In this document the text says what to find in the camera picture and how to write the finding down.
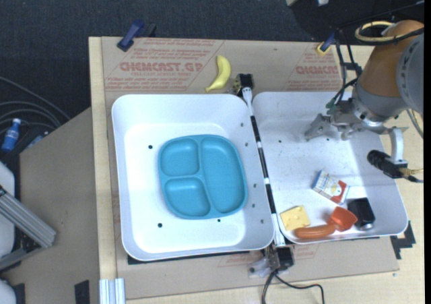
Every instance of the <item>orange brush handle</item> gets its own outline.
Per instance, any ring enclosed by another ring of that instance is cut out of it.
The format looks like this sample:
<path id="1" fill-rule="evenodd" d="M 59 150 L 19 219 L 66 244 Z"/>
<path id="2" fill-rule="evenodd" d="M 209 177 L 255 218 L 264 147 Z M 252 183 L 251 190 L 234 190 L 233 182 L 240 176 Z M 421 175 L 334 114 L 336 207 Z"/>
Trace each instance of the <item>orange brush handle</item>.
<path id="1" fill-rule="evenodd" d="M 321 225 L 314 227 L 300 227 L 294 230 L 294 234 L 301 239 L 315 239 L 321 238 L 327 235 L 331 235 L 335 232 L 335 225 Z"/>

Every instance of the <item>orange plastic object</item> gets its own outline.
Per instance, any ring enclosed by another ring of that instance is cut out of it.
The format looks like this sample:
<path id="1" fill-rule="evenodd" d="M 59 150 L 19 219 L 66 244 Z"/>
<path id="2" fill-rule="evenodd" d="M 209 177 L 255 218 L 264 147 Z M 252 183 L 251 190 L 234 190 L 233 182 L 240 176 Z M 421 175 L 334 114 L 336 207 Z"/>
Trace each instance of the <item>orange plastic object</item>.
<path id="1" fill-rule="evenodd" d="M 314 227 L 300 227 L 294 230 L 294 234 L 302 239 L 317 239 L 327 235 L 331 235 L 335 231 L 345 231 L 350 229 L 354 223 L 358 221 L 356 215 L 337 206 L 332 212 L 327 221 L 327 225 L 314 226 Z"/>

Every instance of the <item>white tray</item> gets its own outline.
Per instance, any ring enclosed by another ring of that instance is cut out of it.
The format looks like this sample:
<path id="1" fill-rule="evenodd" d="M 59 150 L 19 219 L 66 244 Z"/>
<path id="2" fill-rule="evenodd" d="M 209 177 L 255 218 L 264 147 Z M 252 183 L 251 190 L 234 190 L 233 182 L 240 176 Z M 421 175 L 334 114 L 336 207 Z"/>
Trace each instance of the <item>white tray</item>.
<path id="1" fill-rule="evenodd" d="M 317 113 L 325 114 L 325 105 L 334 92 L 264 92 L 253 101 L 262 139 L 269 180 L 277 213 L 304 205 L 311 226 L 325 224 L 336 203 L 313 191 L 318 172 L 325 169 L 351 188 L 346 202 L 367 197 L 376 220 L 374 227 L 360 231 L 356 227 L 319 240 L 298 239 L 287 231 L 279 218 L 281 232 L 295 243 L 313 243 L 337 239 L 356 239 L 397 235 L 407 227 L 407 213 L 395 180 L 373 167 L 366 159 L 371 150 L 383 151 L 380 137 L 370 131 L 355 133 L 342 141 L 336 129 L 331 137 L 310 141 L 305 131 Z"/>
<path id="2" fill-rule="evenodd" d="M 119 177 L 121 235 L 126 252 L 152 261 L 211 253 L 263 249 L 274 226 L 248 109 L 229 94 L 125 95 L 112 106 Z M 189 220 L 164 202 L 158 151 L 168 140 L 213 134 L 237 148 L 246 175 L 248 200 L 222 218 Z"/>

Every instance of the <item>blue clamp handle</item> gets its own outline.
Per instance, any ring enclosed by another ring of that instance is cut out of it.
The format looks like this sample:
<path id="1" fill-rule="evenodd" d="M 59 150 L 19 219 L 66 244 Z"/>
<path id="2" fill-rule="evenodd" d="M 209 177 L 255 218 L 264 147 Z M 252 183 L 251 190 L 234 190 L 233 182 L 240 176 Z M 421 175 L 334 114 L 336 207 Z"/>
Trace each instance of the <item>blue clamp handle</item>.
<path id="1" fill-rule="evenodd" d="M 145 26 L 145 24 L 143 23 L 142 20 L 135 20 L 132 23 L 132 26 L 130 27 L 130 30 L 128 31 L 128 33 L 125 35 L 125 37 L 117 44 L 118 48 L 120 48 L 123 51 L 127 51 L 130 49 L 130 47 L 133 45 L 133 38 L 134 37 L 138 37 L 142 30 L 143 27 Z"/>

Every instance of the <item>divided blue plate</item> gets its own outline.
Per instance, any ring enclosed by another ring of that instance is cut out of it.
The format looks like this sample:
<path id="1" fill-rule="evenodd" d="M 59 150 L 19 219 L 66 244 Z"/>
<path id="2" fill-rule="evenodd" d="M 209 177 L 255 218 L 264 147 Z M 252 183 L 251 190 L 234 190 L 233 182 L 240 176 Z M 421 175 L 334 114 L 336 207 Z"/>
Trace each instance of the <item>divided blue plate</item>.
<path id="1" fill-rule="evenodd" d="M 244 168 L 234 144 L 218 135 L 191 135 L 166 142 L 158 172 L 169 209 L 186 219 L 239 211 L 247 201 Z"/>

